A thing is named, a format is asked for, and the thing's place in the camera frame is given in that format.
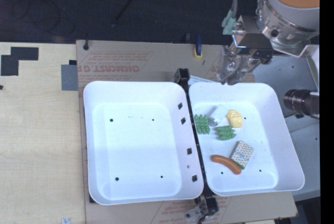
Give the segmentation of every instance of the empty white tray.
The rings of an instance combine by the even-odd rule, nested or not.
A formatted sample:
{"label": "empty white tray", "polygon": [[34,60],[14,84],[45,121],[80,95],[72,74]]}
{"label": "empty white tray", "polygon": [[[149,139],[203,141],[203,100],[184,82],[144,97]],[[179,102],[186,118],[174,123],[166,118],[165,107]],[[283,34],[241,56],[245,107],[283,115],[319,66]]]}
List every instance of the empty white tray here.
{"label": "empty white tray", "polygon": [[[236,136],[219,140],[217,131],[198,134],[202,159],[210,189],[220,196],[264,192],[295,191],[304,185],[304,173],[285,123],[275,91],[262,83],[238,83],[233,86],[198,82],[189,89],[193,115],[210,114],[223,105],[243,117],[235,128]],[[229,125],[226,117],[218,126]],[[234,174],[211,155],[231,157],[239,141],[253,147],[250,160],[241,174]]]}
{"label": "empty white tray", "polygon": [[84,89],[88,181],[101,205],[191,199],[204,187],[184,90],[95,81]]}

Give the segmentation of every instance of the toy sausage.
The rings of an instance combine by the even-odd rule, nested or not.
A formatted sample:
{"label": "toy sausage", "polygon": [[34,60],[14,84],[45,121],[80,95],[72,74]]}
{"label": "toy sausage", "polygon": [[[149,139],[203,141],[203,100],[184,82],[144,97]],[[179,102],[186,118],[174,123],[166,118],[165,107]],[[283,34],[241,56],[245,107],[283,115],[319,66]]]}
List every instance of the toy sausage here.
{"label": "toy sausage", "polygon": [[212,155],[211,160],[216,163],[221,163],[224,166],[227,166],[229,169],[232,170],[234,174],[240,174],[241,173],[241,168],[231,159],[222,156],[222,155]]}

